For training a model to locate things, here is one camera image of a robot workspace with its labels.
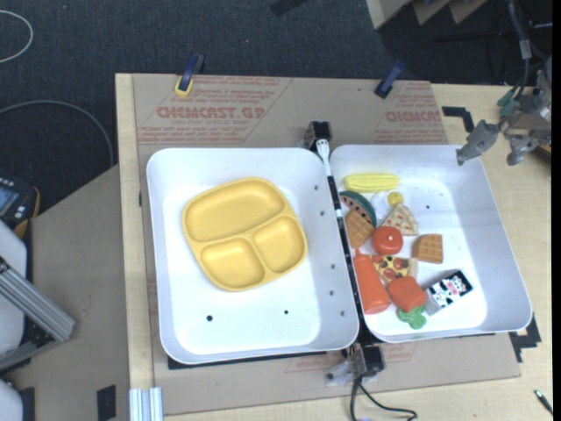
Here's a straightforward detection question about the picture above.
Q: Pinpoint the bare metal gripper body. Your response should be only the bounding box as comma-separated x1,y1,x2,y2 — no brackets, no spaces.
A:
499,90,553,137

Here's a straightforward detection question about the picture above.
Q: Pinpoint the white plastic tray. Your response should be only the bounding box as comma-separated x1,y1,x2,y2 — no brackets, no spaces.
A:
328,143,534,344
146,146,361,365

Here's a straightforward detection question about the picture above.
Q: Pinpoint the cream pie slice red lattice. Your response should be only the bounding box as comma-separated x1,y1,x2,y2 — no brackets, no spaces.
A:
379,202,420,237

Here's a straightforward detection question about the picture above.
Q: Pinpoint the yellow corn cob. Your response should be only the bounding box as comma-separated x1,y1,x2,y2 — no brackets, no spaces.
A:
343,172,401,193

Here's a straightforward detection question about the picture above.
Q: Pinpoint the orange waffle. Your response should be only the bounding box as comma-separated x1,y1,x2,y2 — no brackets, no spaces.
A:
412,232,444,265
344,209,375,249

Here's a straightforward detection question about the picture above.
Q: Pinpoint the red tomato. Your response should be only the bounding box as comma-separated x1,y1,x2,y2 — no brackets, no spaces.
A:
372,225,404,255

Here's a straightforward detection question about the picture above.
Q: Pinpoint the red and green watermelon slice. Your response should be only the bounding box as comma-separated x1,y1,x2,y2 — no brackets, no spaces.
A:
337,189,379,230

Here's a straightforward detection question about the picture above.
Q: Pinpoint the cow print milk carton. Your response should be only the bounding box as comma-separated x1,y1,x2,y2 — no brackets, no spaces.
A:
423,269,474,317

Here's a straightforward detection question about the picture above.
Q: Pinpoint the pizza slice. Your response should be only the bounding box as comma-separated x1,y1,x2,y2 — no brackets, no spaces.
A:
371,253,419,286

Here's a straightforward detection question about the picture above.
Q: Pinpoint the thin black and white rod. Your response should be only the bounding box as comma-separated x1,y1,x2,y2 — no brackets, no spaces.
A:
316,139,366,346

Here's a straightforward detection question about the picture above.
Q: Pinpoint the orange sauce bottle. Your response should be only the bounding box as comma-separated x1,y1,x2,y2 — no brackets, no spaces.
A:
352,248,392,316

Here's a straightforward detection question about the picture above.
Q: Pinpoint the brown cardboard board red print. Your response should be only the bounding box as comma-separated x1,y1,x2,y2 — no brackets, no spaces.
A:
131,73,522,416

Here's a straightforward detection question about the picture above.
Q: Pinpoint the yellow divided plate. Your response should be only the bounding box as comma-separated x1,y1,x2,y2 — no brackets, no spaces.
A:
181,176,309,293

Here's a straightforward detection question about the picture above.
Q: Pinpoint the black pen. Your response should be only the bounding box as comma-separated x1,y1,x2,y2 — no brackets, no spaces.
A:
533,389,553,416

